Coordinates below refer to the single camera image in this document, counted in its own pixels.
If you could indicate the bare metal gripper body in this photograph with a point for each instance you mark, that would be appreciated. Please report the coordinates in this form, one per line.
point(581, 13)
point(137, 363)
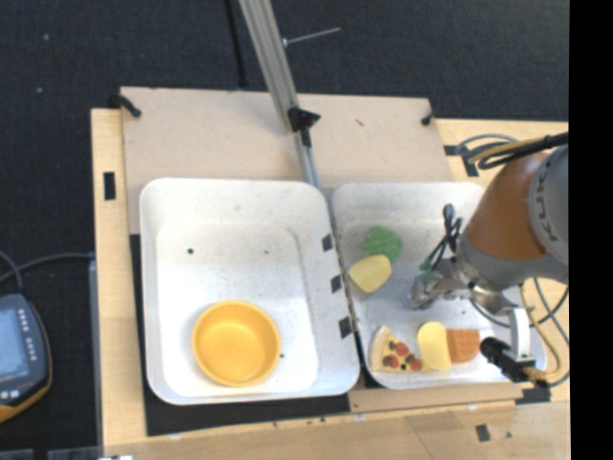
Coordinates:
point(452, 283)

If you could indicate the pale cardboard board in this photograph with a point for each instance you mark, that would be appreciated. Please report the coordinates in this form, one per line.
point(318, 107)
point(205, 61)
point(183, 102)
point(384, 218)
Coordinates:
point(215, 137)

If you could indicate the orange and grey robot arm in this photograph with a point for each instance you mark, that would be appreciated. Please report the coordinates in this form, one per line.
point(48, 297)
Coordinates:
point(512, 209)

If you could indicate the toy pizza slice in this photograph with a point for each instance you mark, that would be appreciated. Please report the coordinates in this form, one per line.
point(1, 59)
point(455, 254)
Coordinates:
point(395, 355)

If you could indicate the green toy broccoli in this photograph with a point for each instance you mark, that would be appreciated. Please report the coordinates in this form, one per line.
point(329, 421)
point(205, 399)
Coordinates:
point(383, 242)

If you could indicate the pale yellow rounded toy food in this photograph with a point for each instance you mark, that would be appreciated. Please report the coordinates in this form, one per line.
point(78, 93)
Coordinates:
point(370, 273)

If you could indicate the black cylinder on white bracket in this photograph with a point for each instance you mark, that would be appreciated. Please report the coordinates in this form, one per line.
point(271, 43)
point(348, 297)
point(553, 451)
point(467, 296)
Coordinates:
point(503, 355)

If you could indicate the orange toy biscuit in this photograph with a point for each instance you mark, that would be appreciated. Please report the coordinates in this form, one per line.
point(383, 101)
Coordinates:
point(463, 345)

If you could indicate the white plastic tray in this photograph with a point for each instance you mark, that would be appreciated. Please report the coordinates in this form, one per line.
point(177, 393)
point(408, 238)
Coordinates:
point(230, 237)
point(407, 209)

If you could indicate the yellow bowl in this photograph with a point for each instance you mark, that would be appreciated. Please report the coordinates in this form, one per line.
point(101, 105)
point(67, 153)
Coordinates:
point(237, 343)

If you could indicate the pale yellow oval toy food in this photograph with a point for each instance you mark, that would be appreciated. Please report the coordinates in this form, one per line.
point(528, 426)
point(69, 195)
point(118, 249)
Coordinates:
point(433, 347)

